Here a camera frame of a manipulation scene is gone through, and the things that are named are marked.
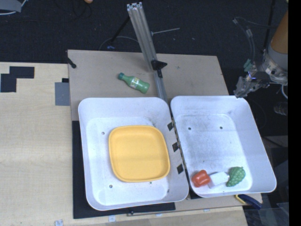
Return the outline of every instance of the white plastic container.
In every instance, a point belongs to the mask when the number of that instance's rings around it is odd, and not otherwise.
[[[192,190],[201,197],[269,193],[277,182],[249,104],[235,96],[178,96],[171,101]],[[192,176],[244,167],[233,187],[195,187]]]
[[[177,202],[185,199],[189,184],[180,150],[173,150],[177,142],[169,107],[157,97],[86,98],[79,104],[79,122],[83,149],[86,197],[96,210]],[[162,179],[152,182],[122,182],[111,168],[108,137],[119,126],[149,125],[164,135],[170,171]]]

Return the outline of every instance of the yellow oval tray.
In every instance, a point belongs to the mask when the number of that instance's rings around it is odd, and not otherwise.
[[[115,176],[124,182],[164,178],[170,170],[166,142],[153,126],[121,126],[109,135],[109,153]]]

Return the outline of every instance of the dark floor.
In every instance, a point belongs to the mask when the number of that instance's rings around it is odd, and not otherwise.
[[[0,10],[0,61],[67,63],[68,49],[141,52],[130,21],[118,32],[128,17],[127,4],[138,1],[93,0],[87,4],[83,0],[28,0],[20,13],[5,15],[8,11]],[[243,65],[250,48],[232,19],[241,17],[240,25],[250,27],[256,44],[255,60],[261,61],[262,50],[288,10],[288,3],[143,0],[143,8],[151,32],[179,28],[153,35],[156,53],[217,56],[228,92],[233,95],[239,76],[245,76]],[[279,85],[250,93],[246,100],[262,137],[288,135],[288,116],[273,110],[277,102],[287,102]],[[273,158],[281,155],[285,158],[280,161],[288,159],[287,152],[280,150],[275,150]]]

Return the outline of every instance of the green bottle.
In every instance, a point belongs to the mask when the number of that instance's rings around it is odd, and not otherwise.
[[[147,90],[150,87],[150,84],[147,82],[142,81],[141,79],[138,79],[134,76],[126,76],[124,73],[120,73],[118,76],[119,80],[125,81],[129,87],[132,87],[133,89],[139,90],[142,93],[146,93]]]

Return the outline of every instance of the green toy grape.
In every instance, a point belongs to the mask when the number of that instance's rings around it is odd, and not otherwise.
[[[246,172],[243,167],[233,167],[230,169],[229,176],[226,186],[235,186],[245,178]]]

